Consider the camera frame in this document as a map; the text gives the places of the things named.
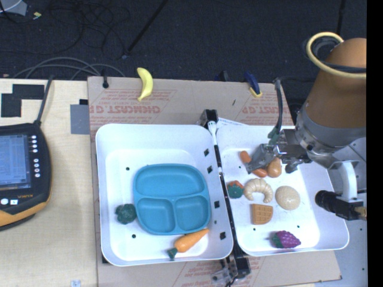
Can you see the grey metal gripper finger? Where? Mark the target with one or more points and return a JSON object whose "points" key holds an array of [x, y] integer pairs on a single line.
{"points": [[291, 167], [261, 158]]}

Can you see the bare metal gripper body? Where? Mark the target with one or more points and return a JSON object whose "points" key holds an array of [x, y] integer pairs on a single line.
{"points": [[294, 148]]}

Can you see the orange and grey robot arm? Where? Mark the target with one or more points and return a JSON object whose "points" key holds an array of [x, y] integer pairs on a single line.
{"points": [[338, 94]]}

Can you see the orange sausage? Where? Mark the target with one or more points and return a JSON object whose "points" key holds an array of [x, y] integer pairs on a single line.
{"points": [[245, 156]]}

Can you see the brown pear-shaped toy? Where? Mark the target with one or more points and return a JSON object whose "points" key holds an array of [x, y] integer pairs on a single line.
{"points": [[274, 168]]}

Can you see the cream croissant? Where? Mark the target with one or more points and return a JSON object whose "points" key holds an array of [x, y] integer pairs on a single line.
{"points": [[258, 187]]}

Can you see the beige round bread bun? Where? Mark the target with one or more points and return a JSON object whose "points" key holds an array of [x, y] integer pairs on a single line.
{"points": [[288, 197]]}

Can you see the green toy with orange top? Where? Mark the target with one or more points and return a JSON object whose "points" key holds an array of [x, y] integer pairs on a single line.
{"points": [[235, 190]]}

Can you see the white printed paper sheet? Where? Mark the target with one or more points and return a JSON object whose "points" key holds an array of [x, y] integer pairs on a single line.
{"points": [[230, 122]]}

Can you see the thin black and white rod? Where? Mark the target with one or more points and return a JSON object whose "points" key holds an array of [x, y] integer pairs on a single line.
{"points": [[226, 190]]}

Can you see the orange waffle piece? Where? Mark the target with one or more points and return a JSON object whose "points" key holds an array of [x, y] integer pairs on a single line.
{"points": [[261, 214]]}

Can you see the white plastic tray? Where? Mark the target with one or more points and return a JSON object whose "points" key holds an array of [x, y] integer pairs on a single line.
{"points": [[119, 166], [311, 226]]}

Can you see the purple grapes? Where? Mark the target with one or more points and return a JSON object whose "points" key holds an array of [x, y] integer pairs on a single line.
{"points": [[286, 239]]}

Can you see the brown cardboard board red print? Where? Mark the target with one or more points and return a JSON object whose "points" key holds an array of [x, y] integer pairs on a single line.
{"points": [[179, 106]]}

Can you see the blue divided plate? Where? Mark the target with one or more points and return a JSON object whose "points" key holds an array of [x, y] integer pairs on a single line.
{"points": [[170, 196]]}

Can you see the orange carrot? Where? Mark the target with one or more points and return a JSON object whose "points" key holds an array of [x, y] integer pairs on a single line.
{"points": [[190, 240]]}

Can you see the yellow banana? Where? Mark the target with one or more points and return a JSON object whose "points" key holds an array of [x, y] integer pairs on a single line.
{"points": [[146, 82]]}

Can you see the green broccoli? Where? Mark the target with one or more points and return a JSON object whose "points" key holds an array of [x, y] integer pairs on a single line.
{"points": [[126, 214]]}

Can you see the black cylinder on white bracket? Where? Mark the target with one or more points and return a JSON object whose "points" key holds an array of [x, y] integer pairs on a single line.
{"points": [[344, 206]]}

